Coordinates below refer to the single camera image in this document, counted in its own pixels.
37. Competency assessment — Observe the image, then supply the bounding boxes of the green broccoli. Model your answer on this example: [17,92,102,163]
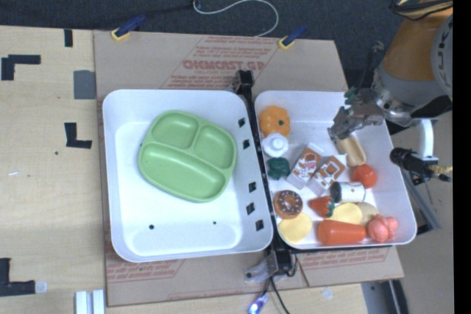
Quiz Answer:
[266,157,291,182]

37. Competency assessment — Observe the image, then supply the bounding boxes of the brown cardboard board red print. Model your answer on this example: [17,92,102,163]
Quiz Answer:
[92,29,405,307]

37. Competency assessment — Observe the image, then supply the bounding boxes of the white plastic tray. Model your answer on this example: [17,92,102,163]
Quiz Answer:
[102,88,275,264]
[253,90,418,251]

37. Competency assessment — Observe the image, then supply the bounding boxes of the white bottle with black cap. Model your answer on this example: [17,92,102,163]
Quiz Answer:
[328,180,366,204]

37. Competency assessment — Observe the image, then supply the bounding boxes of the orange pumpkin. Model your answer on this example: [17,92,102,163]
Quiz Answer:
[258,105,291,138]

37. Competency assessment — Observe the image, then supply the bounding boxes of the white and brown carton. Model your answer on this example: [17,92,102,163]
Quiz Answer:
[286,142,325,191]
[306,154,348,197]

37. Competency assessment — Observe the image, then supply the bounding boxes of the yellow round crisp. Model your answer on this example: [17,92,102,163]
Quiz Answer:
[328,201,364,226]
[277,212,314,245]

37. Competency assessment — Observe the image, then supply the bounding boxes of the brown doughnut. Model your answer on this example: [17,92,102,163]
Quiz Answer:
[272,189,305,221]

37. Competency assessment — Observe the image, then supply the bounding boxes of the black block with thin wires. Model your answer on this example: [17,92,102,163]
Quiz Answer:
[244,246,297,285]
[234,69,256,96]

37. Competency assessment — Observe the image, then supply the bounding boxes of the green divided plate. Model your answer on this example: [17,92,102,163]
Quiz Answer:
[137,109,238,204]

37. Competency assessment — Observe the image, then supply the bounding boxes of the red strawberry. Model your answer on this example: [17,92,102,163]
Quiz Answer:
[308,195,336,219]

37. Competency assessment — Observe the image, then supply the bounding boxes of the beige round biscuit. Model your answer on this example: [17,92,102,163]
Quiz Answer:
[354,201,380,227]

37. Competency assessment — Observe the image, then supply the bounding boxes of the red tomato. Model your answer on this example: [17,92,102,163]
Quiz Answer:
[350,163,378,190]

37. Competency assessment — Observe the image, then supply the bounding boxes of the black cylinder on white bracket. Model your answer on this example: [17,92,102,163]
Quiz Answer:
[389,118,441,182]

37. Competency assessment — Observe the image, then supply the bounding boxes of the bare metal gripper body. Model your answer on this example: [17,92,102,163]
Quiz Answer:
[344,87,414,129]

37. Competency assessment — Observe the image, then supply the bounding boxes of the pink toy shrimp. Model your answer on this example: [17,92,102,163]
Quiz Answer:
[366,213,400,243]

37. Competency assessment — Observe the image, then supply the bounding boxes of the beige bread roll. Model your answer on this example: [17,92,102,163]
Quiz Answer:
[335,135,367,168]

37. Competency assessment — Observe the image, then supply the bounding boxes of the orange carrot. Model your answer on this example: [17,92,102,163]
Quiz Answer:
[316,219,368,247]

